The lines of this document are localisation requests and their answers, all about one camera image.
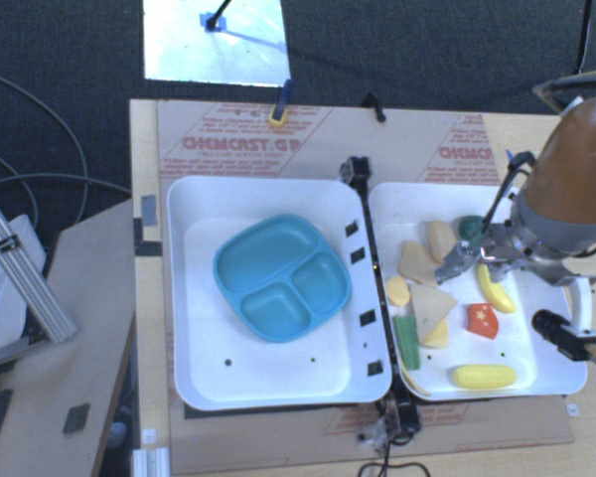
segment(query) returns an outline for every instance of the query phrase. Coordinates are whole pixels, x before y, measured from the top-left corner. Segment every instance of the yellow corn cob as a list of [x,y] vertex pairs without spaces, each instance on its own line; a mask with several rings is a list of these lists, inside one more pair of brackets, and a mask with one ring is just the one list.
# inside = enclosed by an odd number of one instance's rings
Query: yellow corn cob
[[516,379],[514,369],[498,364],[467,364],[453,372],[453,382],[463,389],[501,389]]
[[491,280],[490,271],[485,264],[479,264],[479,267],[477,268],[477,277],[479,278],[479,285],[484,292],[486,300],[488,300],[495,309],[498,309],[502,313],[514,313],[517,310],[503,286]]

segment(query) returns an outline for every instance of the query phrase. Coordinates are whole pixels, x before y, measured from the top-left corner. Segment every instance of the wooden table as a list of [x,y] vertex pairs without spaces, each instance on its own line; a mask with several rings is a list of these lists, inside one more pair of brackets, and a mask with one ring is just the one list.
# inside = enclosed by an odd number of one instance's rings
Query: wooden table
[[[428,113],[429,118],[436,114],[436,112]],[[484,114],[483,120],[499,174],[503,177],[507,163],[506,149],[512,149],[514,152],[532,150],[538,153],[558,122],[558,117]],[[142,197],[146,194],[159,193],[157,134],[156,101],[131,101],[135,219],[140,219],[142,216]],[[346,153],[344,143],[340,143],[338,148],[341,154]],[[143,239],[160,241],[160,223],[159,221],[154,226],[144,228]],[[575,272],[596,273],[596,256],[591,259],[574,260],[569,266]],[[154,256],[139,256],[135,262],[135,271],[140,427],[141,429],[147,427],[154,429],[154,431],[144,433],[148,434],[148,438],[144,438],[142,448],[168,447],[170,445],[170,424],[167,408],[167,348],[164,329],[162,260]],[[596,286],[593,319],[596,328]],[[596,475],[596,366],[589,366],[589,378],[585,388],[573,397],[568,397],[566,402],[576,405],[579,411],[579,415],[571,419],[576,438],[572,444],[420,456],[395,459],[394,462],[420,461],[429,468],[434,477],[442,475],[482,477],[491,475],[498,477]],[[358,461],[352,461],[255,469],[235,472],[234,475],[251,477],[351,476],[356,475],[360,464]],[[422,475],[422,473],[418,469],[409,469],[406,475],[415,476]]]

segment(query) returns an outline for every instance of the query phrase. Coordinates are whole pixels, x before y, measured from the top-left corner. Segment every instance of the blue plate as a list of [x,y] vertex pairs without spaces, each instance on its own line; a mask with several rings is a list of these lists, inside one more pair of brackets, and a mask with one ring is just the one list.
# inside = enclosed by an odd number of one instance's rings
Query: blue plate
[[312,331],[351,295],[344,265],[307,221],[281,215],[224,243],[215,255],[217,285],[240,319],[274,343]]

